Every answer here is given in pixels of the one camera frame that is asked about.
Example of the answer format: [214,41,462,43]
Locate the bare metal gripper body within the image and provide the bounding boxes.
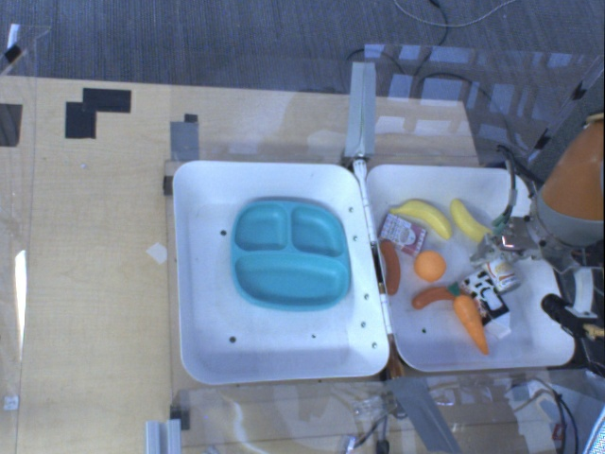
[492,215,545,262]

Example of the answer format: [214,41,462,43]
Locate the white and orange can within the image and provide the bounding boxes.
[481,254,523,295]

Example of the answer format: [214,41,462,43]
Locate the yellow banana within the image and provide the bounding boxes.
[389,199,454,242]
[449,198,495,245]

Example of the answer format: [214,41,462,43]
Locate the black and white carton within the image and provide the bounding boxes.
[458,268,513,341]

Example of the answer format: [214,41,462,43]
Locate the orange ball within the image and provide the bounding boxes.
[413,249,448,284]

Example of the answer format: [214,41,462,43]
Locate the orange carrot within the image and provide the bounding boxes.
[446,281,491,357]

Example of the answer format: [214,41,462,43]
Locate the orange-brown sausage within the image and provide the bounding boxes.
[410,285,458,312]
[379,239,403,297]

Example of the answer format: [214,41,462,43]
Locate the pink and white carton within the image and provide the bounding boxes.
[377,212,428,257]

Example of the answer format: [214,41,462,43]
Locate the white plastic tray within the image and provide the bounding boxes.
[171,159,391,386]
[365,163,578,374]

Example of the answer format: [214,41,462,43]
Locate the blue divided plate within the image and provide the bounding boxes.
[230,198,353,312]

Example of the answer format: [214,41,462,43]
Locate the black cylinder on white bracket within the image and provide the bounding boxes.
[540,267,597,341]

